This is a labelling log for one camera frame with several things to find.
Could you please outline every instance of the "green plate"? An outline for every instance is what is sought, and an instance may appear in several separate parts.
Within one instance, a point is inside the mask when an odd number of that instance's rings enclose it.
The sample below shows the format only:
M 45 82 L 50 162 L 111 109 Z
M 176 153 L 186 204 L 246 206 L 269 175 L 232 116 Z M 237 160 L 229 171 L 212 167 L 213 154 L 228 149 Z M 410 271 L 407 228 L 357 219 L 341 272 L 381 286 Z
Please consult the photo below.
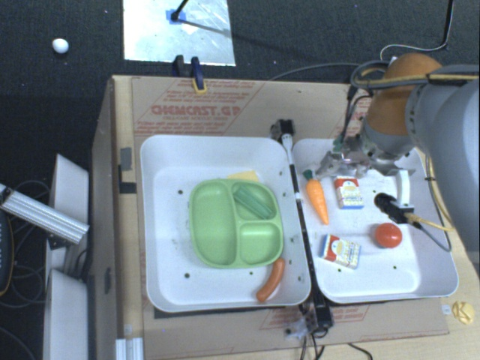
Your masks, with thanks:
M 190 195 L 190 234 L 196 255 L 216 268 L 273 263 L 284 249 L 284 231 L 272 191 L 256 181 L 215 179 Z

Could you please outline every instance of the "ping pong ball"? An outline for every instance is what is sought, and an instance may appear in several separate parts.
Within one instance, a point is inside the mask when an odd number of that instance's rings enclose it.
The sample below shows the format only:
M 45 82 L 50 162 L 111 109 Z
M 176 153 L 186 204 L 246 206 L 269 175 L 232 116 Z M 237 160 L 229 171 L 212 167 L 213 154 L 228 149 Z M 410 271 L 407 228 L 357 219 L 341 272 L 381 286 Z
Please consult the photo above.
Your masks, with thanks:
M 57 53 L 66 53 L 68 52 L 68 41 L 65 39 L 55 39 L 52 41 L 52 47 Z

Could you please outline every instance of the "toy carrot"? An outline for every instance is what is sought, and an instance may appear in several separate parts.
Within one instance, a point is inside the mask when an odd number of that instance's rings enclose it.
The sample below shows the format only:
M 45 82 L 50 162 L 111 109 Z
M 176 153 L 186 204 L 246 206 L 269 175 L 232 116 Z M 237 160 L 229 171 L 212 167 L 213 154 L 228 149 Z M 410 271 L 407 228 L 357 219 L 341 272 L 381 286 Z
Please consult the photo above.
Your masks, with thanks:
M 303 172 L 303 176 L 307 179 L 308 199 L 311 205 L 315 209 L 316 213 L 320 216 L 320 219 L 325 225 L 329 225 L 329 212 L 327 210 L 327 202 L 325 201 L 325 194 L 323 193 L 322 185 L 320 181 L 314 178 L 311 170 Z

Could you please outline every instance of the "small box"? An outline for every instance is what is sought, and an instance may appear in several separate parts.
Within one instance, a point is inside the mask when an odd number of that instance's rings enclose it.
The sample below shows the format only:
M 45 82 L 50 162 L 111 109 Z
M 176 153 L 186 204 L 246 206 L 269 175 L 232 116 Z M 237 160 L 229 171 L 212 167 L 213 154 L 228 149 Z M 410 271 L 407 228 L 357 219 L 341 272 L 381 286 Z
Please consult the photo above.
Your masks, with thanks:
M 338 205 L 342 209 L 361 209 L 364 201 L 360 194 L 359 181 L 350 176 L 338 176 L 335 181 Z
M 327 235 L 320 257 L 341 266 L 355 269 L 359 264 L 360 244 Z

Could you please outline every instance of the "toy tomato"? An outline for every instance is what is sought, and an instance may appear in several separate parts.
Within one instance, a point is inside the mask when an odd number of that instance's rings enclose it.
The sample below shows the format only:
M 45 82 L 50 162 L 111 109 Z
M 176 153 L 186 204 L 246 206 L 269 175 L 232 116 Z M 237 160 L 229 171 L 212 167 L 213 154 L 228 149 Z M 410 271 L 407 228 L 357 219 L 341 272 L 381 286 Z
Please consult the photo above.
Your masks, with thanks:
M 375 229 L 375 239 L 384 248 L 395 248 L 402 242 L 402 231 L 395 224 L 383 223 Z

